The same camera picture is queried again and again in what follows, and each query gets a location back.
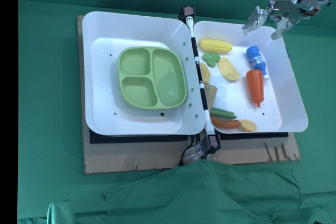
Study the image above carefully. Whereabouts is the black block with wires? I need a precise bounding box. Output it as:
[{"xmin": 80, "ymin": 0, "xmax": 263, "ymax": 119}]
[
  {"xmin": 199, "ymin": 134, "xmax": 221, "ymax": 155},
  {"xmin": 178, "ymin": 6, "xmax": 196, "ymax": 22}
]

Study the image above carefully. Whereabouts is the white plastic tray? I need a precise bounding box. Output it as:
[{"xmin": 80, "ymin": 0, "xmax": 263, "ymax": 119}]
[
  {"xmin": 82, "ymin": 10, "xmax": 206, "ymax": 136},
  {"xmin": 193, "ymin": 20, "xmax": 309, "ymax": 134}
]

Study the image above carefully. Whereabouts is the black and white thin rod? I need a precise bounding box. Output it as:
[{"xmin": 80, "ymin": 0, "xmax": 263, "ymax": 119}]
[{"xmin": 185, "ymin": 16, "xmax": 216, "ymax": 136}]

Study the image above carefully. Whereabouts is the tan ice cream cone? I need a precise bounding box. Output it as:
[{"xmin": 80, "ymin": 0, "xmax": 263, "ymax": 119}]
[{"xmin": 204, "ymin": 84, "xmax": 218, "ymax": 109}]

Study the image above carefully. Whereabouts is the green cloth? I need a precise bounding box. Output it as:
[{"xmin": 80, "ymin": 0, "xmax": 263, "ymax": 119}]
[{"xmin": 17, "ymin": 159, "xmax": 336, "ymax": 224}]

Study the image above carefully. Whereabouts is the yellow corn cob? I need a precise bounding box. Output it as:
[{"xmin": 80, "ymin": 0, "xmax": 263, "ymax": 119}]
[{"xmin": 199, "ymin": 38, "xmax": 233, "ymax": 54}]

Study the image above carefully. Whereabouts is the yellow potato chip toy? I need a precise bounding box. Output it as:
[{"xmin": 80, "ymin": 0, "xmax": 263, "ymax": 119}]
[{"xmin": 218, "ymin": 57, "xmax": 240, "ymax": 81}]

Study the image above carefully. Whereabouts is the green bean pod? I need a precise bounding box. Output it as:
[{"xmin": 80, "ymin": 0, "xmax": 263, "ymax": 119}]
[{"xmin": 209, "ymin": 106, "xmax": 237, "ymax": 120}]

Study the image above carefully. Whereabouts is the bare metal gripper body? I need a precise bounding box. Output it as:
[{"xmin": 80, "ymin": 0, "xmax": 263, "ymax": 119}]
[{"xmin": 265, "ymin": 0, "xmax": 330, "ymax": 24}]

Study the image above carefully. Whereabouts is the green waffle leaf toy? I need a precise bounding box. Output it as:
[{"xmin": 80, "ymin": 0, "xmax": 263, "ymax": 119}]
[{"xmin": 202, "ymin": 51, "xmax": 221, "ymax": 67}]

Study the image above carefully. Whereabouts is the orange squeeze bottle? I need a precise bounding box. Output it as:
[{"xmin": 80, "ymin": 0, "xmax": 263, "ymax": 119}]
[{"xmin": 246, "ymin": 69, "xmax": 265, "ymax": 108}]

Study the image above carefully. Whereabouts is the blue and clear bottle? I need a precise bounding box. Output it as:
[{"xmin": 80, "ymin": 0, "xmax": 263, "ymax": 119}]
[{"xmin": 246, "ymin": 45, "xmax": 270, "ymax": 81}]

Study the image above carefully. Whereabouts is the orange sausage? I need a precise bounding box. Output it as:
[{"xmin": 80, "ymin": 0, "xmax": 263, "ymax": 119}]
[{"xmin": 210, "ymin": 115, "xmax": 242, "ymax": 129}]

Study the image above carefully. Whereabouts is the yellow biscuit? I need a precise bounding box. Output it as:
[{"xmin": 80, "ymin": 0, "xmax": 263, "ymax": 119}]
[{"xmin": 240, "ymin": 119, "xmax": 258, "ymax": 133}]

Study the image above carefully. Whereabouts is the brown cardboard board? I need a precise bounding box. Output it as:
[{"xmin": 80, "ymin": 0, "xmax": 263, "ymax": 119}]
[{"xmin": 77, "ymin": 15, "xmax": 301, "ymax": 175}]

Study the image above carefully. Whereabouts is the green divided plate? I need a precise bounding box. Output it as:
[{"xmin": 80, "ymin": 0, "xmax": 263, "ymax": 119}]
[{"xmin": 117, "ymin": 46, "xmax": 188, "ymax": 110}]

